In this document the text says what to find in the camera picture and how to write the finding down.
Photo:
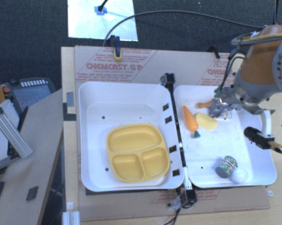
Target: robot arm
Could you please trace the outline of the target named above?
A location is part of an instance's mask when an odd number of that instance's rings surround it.
[[[271,25],[256,38],[281,33],[282,26]],[[219,97],[212,100],[210,116],[229,118],[229,111],[240,108],[261,114],[258,104],[277,92],[282,92],[282,40],[252,45],[234,84],[221,88]]]

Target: toy carrot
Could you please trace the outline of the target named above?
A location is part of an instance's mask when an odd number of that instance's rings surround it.
[[[198,103],[198,108],[210,107],[212,105],[212,101],[206,103]]]
[[[194,118],[193,114],[189,111],[186,106],[183,106],[184,117],[186,118],[187,127],[189,130],[194,132],[194,138],[200,137],[198,130],[198,123]]]

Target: white ball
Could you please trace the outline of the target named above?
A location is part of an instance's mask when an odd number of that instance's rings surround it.
[[[240,168],[240,167],[236,167],[231,174],[231,179],[235,183],[243,183],[248,179],[248,177],[249,177],[249,174],[247,170],[244,168]]]

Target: blue tape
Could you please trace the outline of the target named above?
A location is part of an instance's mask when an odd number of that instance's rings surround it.
[[[107,8],[103,7],[102,12],[98,11],[99,6],[95,7],[95,13],[99,16],[103,16],[104,14],[107,14]]]

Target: yellow divided plate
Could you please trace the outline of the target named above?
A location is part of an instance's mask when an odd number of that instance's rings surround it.
[[[107,153],[118,179],[141,182],[169,170],[169,154],[160,131],[151,124],[117,127],[107,135]]]

